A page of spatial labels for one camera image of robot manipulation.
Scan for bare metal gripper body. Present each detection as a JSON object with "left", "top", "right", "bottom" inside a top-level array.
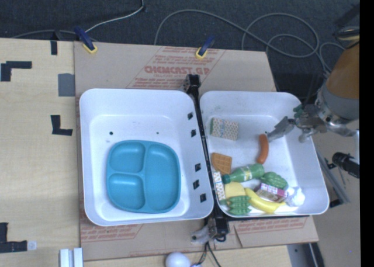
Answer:
[{"left": 295, "top": 104, "right": 356, "bottom": 138}]

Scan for white plastic tray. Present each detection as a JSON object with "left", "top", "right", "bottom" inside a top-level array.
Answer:
[
  {"left": 78, "top": 88, "right": 214, "bottom": 227},
  {"left": 199, "top": 90, "right": 331, "bottom": 219}
]

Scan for orange sausage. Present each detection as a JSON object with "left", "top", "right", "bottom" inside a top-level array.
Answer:
[{"left": 257, "top": 133, "right": 269, "bottom": 165}]

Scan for green broccoli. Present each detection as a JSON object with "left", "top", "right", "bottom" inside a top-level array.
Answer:
[{"left": 259, "top": 171, "right": 289, "bottom": 190}]

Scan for green and orange patterned carton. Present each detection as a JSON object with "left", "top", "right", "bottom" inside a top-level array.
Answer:
[{"left": 209, "top": 117, "right": 239, "bottom": 141}]

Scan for green bottle with yellow label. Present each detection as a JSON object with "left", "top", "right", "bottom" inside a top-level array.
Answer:
[{"left": 221, "top": 163, "right": 265, "bottom": 185}]

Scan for white crumpled packet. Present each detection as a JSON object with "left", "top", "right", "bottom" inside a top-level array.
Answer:
[{"left": 284, "top": 186, "right": 306, "bottom": 207}]

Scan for pink and brown carton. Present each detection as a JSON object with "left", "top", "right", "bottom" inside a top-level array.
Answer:
[{"left": 255, "top": 182, "right": 289, "bottom": 203}]

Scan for brown waffle biscuit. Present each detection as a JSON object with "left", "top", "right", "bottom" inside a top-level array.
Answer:
[{"left": 210, "top": 152, "right": 233, "bottom": 176}]

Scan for yellow banana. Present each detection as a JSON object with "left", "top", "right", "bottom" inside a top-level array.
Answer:
[{"left": 244, "top": 187, "right": 288, "bottom": 214}]

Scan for yellow round cheese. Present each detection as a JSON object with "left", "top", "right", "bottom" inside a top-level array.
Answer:
[{"left": 224, "top": 181, "right": 247, "bottom": 200}]

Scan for thin black and white rod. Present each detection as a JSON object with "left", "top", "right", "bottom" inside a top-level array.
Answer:
[{"left": 191, "top": 92, "right": 222, "bottom": 245}]

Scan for small white and orange carton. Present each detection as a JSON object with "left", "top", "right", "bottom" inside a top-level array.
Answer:
[{"left": 213, "top": 171, "right": 227, "bottom": 202}]

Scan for green pea pods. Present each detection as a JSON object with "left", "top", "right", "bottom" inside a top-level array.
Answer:
[{"left": 226, "top": 195, "right": 252, "bottom": 217}]

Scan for blue divided plate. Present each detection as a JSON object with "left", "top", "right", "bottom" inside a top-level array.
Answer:
[{"left": 105, "top": 139, "right": 182, "bottom": 214}]

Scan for white egg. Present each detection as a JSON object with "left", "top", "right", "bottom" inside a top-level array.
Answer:
[{"left": 165, "top": 251, "right": 192, "bottom": 267}]

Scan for brown cardboard board, red print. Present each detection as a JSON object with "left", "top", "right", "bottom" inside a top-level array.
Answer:
[{"left": 73, "top": 40, "right": 320, "bottom": 261}]

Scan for black cylinder on white bracket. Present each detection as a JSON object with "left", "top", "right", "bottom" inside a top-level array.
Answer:
[{"left": 332, "top": 130, "right": 361, "bottom": 179}]

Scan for black block with thin wires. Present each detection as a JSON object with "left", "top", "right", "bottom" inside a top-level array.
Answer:
[
  {"left": 204, "top": 216, "right": 230, "bottom": 238},
  {"left": 178, "top": 74, "right": 202, "bottom": 95}
]

